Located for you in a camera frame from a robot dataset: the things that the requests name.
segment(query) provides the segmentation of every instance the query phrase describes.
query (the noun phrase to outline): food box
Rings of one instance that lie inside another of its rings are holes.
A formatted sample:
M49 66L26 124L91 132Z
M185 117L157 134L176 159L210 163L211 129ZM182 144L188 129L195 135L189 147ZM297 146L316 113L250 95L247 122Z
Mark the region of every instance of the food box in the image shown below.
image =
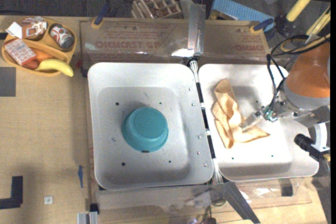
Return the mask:
M182 18L179 3L175 0L139 0L139 6L146 17L157 18Z
M145 11L143 10L142 6L140 5L139 0L134 0L132 4L132 17L133 18L146 18Z
M5 45L5 51L20 65L36 58L36 54L22 39L14 39Z
M47 30L47 21L40 16L22 18L13 22L6 31L18 38L35 39Z

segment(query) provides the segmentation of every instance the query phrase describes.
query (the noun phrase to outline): metal bracket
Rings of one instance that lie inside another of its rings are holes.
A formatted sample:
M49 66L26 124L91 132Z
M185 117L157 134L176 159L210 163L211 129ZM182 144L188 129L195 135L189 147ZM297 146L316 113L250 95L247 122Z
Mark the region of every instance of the metal bracket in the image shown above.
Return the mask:
M204 51L205 34L205 5L192 4L190 6L188 50L193 49L195 54Z
M316 139L315 144L311 146L316 148L319 152L325 152L330 149L329 147L327 147L328 131L325 124L326 123L323 122L314 126Z
M77 224L98 224L98 212L78 213Z

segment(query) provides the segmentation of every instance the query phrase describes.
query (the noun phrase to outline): sink basin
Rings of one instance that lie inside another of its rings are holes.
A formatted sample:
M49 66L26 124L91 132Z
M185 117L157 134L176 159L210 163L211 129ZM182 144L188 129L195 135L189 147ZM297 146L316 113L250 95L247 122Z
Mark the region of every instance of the sink basin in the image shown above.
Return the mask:
M201 105L191 70L180 64L97 63L88 72L94 171L108 190L194 185L213 174ZM134 110L148 107L166 119L164 145L141 152L123 137Z
M281 76L275 66L271 69L278 84ZM285 76L288 74L283 68L282 73ZM200 67L198 74L215 154L225 178L239 182L305 177L318 171L318 162L294 143L298 133L310 137L309 131L291 117L280 118L274 123L260 121L258 126L270 134L268 137L236 143L231 149L223 145L211 112L217 100L214 93L217 84L222 79L229 79L241 112L248 117L272 99L271 78L266 65L207 64Z

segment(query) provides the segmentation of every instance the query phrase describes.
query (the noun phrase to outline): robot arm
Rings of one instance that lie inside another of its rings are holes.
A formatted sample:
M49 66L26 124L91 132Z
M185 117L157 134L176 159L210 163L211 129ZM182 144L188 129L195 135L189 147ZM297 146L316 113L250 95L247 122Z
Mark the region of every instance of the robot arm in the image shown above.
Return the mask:
M300 54L278 88L277 101L251 114L241 125L243 131L262 118L274 122L281 117L292 116L306 127L313 127L316 133L315 142L298 134L295 143L317 161L329 156L325 124L330 121L330 116L321 121L316 119L315 114L325 107L330 112L330 43Z

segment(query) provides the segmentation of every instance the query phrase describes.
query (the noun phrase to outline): banana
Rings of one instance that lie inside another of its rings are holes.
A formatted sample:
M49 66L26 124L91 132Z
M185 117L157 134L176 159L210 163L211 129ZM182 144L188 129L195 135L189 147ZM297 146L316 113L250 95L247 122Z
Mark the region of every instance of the banana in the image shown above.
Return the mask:
M57 70L69 77L72 77L74 75L74 71L72 70L71 66L59 59L44 60L35 70Z

